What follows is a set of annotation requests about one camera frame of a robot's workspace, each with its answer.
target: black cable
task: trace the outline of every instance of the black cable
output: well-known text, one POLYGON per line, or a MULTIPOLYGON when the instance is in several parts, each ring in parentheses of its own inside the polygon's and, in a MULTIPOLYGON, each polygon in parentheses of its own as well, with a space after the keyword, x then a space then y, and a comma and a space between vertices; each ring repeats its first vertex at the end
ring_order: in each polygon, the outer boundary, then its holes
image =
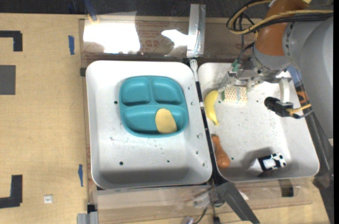
MULTIPOLYGON (((239 18, 239 29, 240 30, 243 29, 242 22, 243 22, 243 14, 241 14, 240 18, 239 18)), ((242 39, 242 46, 241 46, 240 53, 239 53, 239 56, 238 56, 238 62, 240 62, 240 58, 243 56, 244 45, 245 45, 244 35, 241 35, 241 39, 242 39)))
POLYGON ((295 118, 295 119, 302 119, 302 118, 304 118, 304 117, 310 115, 312 112, 313 112, 313 109, 310 110, 310 111, 308 111, 308 112, 305 113, 304 115, 301 115, 301 116, 299 116, 299 115, 297 115, 297 114, 293 114, 293 118, 295 118))
POLYGON ((214 208, 214 204, 212 204, 213 216, 216 216, 216 208, 214 208))
POLYGON ((208 208, 208 207, 206 207, 206 208, 202 211, 201 217, 200 217, 196 222, 194 222, 193 224, 198 224, 198 223, 201 221, 201 219, 205 216, 205 214, 206 214, 206 212, 207 212, 207 208, 208 208))
POLYGON ((251 20, 250 17, 248 17, 244 12, 243 12, 243 16, 251 23, 251 25, 254 25, 255 23, 251 20))
POLYGON ((251 0, 251 1, 249 1, 249 2, 247 2, 245 5, 243 5, 241 8, 239 8, 230 18, 229 18, 229 20, 227 21, 227 23, 226 23, 226 26, 228 27, 228 24, 229 24, 229 21, 231 20, 231 19, 233 19, 233 17, 236 15, 236 14, 238 14, 238 12, 240 11, 240 10, 242 10, 243 8, 245 8, 245 7, 247 7, 247 8, 249 8, 249 6, 251 5, 251 4, 254 4, 254 3, 256 3, 256 2, 261 2, 261 1, 265 1, 265 0, 251 0))
POLYGON ((216 204, 216 203, 214 203, 214 204, 213 204, 213 207, 214 207, 214 208, 220 208, 220 207, 222 207, 224 204, 225 204, 224 201, 223 201, 221 204, 216 204))
POLYGON ((248 50, 249 48, 252 48, 254 46, 254 42, 252 42, 251 44, 247 45, 244 50, 242 50, 242 52, 239 54, 238 56, 238 62, 240 63, 242 57, 243 57, 243 54, 246 50, 248 50))
POLYGON ((289 22, 319 22, 319 21, 324 21, 332 17, 333 15, 334 15, 333 13, 322 13, 322 14, 307 13, 307 14, 302 14, 302 15, 297 15, 297 16, 292 16, 292 17, 281 17, 281 18, 274 19, 272 21, 268 21, 262 25, 259 25, 257 28, 253 30, 249 30, 245 34, 258 31, 272 24, 289 23, 289 22))

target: sponge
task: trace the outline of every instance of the sponge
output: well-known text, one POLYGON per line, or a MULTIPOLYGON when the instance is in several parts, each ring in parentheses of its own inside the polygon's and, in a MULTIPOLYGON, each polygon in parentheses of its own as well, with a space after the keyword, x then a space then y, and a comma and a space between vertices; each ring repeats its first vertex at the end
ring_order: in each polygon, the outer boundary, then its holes
POLYGON ((247 88, 230 87, 221 93, 221 99, 226 103, 247 103, 247 88))
POLYGON ((155 115, 155 124, 159 133, 177 132, 177 126, 170 110, 161 108, 155 115))

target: teal divided plate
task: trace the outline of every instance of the teal divided plate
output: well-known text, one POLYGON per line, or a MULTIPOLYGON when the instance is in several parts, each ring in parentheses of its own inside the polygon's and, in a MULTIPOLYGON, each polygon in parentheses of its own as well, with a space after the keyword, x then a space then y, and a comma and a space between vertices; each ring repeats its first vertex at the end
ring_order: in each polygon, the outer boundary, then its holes
POLYGON ((123 126, 138 137, 170 137, 182 132, 189 120, 184 93, 173 79, 164 76, 137 76, 126 79, 119 91, 123 126), (177 132, 161 134, 155 115, 161 108, 170 110, 177 132))

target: wooden board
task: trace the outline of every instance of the wooden board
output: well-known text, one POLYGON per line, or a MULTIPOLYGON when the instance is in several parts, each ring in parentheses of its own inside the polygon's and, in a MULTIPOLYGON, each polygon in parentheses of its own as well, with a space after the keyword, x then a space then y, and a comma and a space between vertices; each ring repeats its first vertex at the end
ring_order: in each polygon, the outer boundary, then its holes
MULTIPOLYGON (((0 65, 16 65, 16 95, 0 95, 0 198, 10 194, 11 175, 23 175, 23 202, 20 207, 0 209, 0 223, 76 223, 77 214, 86 211, 78 27, 82 17, 0 14, 0 30, 23 33, 22 52, 13 52, 12 39, 0 38, 0 65), (70 55, 69 35, 75 39, 74 55, 70 55), (84 187, 79 164, 83 165, 84 187), (44 204, 46 194, 53 195, 53 203, 44 204)), ((311 184, 310 193, 312 204, 254 212, 261 223, 329 223, 319 191, 311 184)), ((234 213, 223 213, 220 218, 239 221, 234 213)), ((182 218, 140 223, 179 224, 182 218)), ((212 223, 211 216, 200 223, 212 223)))

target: yellow banana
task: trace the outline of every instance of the yellow banana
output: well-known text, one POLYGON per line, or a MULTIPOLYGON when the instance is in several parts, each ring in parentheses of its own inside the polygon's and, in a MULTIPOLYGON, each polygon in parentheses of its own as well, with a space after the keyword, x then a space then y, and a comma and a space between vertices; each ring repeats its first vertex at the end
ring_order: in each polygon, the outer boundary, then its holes
POLYGON ((207 94, 204 100, 205 105, 205 113, 206 116, 214 122, 215 125, 219 125, 219 122, 217 120, 216 111, 214 109, 214 103, 217 100, 219 92, 218 91, 211 91, 207 94))

